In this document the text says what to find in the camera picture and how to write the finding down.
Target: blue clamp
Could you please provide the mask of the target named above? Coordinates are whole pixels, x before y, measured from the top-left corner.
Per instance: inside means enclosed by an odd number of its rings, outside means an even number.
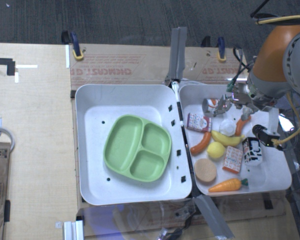
[[[76,34],[76,32],[72,31],[70,33],[70,36],[71,36],[72,44],[73,44],[73,50],[72,50],[73,56],[77,61],[81,61],[84,59],[84,55],[83,55],[82,51],[80,50],[77,34]]]
[[[226,61],[226,46],[225,46],[225,40],[222,36],[218,37],[218,53],[216,55],[216,58],[219,62],[225,62]]]

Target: gray carpet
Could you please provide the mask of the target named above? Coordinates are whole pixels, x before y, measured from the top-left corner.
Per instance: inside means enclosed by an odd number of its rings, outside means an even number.
[[[257,55],[271,25],[250,14],[264,0],[0,0],[0,43],[61,44],[62,30],[80,43],[170,46],[171,29],[187,27],[186,46],[205,36]],[[300,0],[270,0],[260,11],[300,15]]]

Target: yellow cable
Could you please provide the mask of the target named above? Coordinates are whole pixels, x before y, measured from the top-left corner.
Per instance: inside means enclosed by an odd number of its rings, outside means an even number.
[[[282,22],[282,21],[295,20],[295,19],[300,19],[300,15],[282,16],[282,17],[275,17],[275,18],[270,18],[270,19],[264,19],[264,20],[257,21],[255,24],[261,25],[261,24],[274,23],[274,22]]]
[[[299,113],[298,113],[297,109],[295,108],[295,106],[294,106],[294,104],[291,100],[291,96],[290,96],[289,92],[286,93],[286,98],[288,99],[288,101],[289,101],[289,103],[292,107],[293,112],[296,114],[296,117],[297,117],[298,123],[299,123],[299,129],[296,132],[294,132],[293,134],[291,134],[290,136],[286,137],[285,139],[279,140],[279,139],[273,138],[271,141],[274,144],[274,146],[278,146],[280,144],[283,144],[283,143],[291,140],[293,137],[295,137],[296,135],[298,135],[300,133],[300,116],[299,116]]]

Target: yellow banana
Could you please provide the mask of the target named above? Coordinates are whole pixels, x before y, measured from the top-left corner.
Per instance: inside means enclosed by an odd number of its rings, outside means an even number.
[[[241,140],[245,137],[244,135],[228,137],[216,130],[212,130],[211,135],[216,142],[220,142],[224,146],[231,146],[231,147],[237,146],[241,142]]]

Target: green divided plate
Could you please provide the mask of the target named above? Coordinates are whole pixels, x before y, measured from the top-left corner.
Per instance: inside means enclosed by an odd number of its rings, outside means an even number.
[[[113,124],[103,149],[103,160],[118,174],[153,182],[165,171],[171,145],[171,136],[166,129],[142,117],[127,114]]]

